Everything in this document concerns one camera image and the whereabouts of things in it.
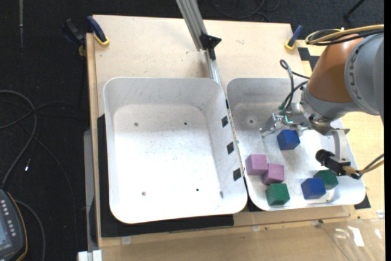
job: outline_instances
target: pink cube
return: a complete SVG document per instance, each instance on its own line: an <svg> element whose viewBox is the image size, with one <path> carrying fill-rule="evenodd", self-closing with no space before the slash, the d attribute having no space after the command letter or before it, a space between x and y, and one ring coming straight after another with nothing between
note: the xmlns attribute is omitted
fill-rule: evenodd
<svg viewBox="0 0 391 261"><path fill-rule="evenodd" d="M266 155L252 153L246 159L246 172L248 175L263 175L268 170Z"/></svg>
<svg viewBox="0 0 391 261"><path fill-rule="evenodd" d="M265 185L272 183L282 183L285 179L283 165L277 163L269 163L268 171L262 177L262 182Z"/></svg>

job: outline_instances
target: blue cube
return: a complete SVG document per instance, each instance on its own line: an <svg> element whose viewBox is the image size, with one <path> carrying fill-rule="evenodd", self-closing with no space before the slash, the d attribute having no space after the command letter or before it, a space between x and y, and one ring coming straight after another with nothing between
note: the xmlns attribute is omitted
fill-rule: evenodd
<svg viewBox="0 0 391 261"><path fill-rule="evenodd" d="M308 178L301 183L304 199L319 199L326 193L323 179L321 177Z"/></svg>
<svg viewBox="0 0 391 261"><path fill-rule="evenodd" d="M300 144L298 132L292 130L282 130L277 135L277 141L281 150L292 150Z"/></svg>

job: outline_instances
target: black clamp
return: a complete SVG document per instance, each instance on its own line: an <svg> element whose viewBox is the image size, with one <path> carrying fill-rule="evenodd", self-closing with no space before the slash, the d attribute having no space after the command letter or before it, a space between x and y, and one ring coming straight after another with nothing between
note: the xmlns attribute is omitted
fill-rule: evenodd
<svg viewBox="0 0 391 261"><path fill-rule="evenodd" d="M210 36L208 34L201 34L200 36L202 48L209 52L209 57L212 60L216 60L216 53L214 53L214 47L221 42L220 38Z"/></svg>

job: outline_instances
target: white plastic tray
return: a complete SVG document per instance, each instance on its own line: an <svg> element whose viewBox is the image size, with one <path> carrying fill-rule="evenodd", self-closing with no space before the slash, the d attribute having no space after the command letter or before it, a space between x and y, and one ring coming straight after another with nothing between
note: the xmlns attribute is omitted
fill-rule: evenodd
<svg viewBox="0 0 391 261"><path fill-rule="evenodd" d="M119 221L244 208L247 191L220 85L209 78L114 78L103 95L109 204Z"/></svg>
<svg viewBox="0 0 391 261"><path fill-rule="evenodd" d="M258 208L269 211L360 203L365 197L364 184L361 179L355 180L347 176L339 176L338 185L320 199L304 199L301 183L313 177L319 170L327 169L317 162L315 154L319 149L335 151L332 136L322 136L315 130L304 131L300 137L301 143L295 149L283 151L280 150L276 138L282 128L262 138L260 128L264 127L272 112L277 111L289 92L288 78L237 78L227 85L227 98L243 166L251 153L261 153L266 154L268 162L279 163L285 167L284 183L287 184L290 200L283 206L270 207L265 194L266 185L261 178L247 175L244 171L252 202ZM295 101L299 95L300 91L295 93ZM340 120L335 121L332 126L343 128ZM349 144L347 157L351 160L351 165L357 168Z"/></svg>

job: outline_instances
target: black mat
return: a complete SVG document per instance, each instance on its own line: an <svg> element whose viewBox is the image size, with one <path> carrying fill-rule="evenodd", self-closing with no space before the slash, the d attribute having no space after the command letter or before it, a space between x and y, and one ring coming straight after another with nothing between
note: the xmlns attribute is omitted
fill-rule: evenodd
<svg viewBox="0 0 391 261"><path fill-rule="evenodd" d="M344 19L357 1L264 0L259 12L253 14L254 0L200 0L199 7L205 19L290 23L293 29L301 24L299 38L304 39L320 29L384 23L384 0L366 0L349 20ZM40 110L38 138L45 147L30 145L7 182L13 197L29 204L41 218L47 240L46 260L74 260L77 251L87 249L83 134L89 126L88 93L82 89L78 107L83 63L64 39L61 25L71 18L79 28L86 29L85 18L91 14L181 17L175 0L24 0L21 49L18 0L0 0L1 81L28 97L35 106L52 101L66 101L73 106ZM24 106L18 98L1 97L0 101L0 125L12 123L14 114L19 117L26 113L25 109L7 103ZM21 123L31 130L32 116ZM0 129L1 179L28 138L17 123ZM31 155L30 171L25 172ZM30 242L26 259L40 260L38 224L28 211L22 213Z"/></svg>

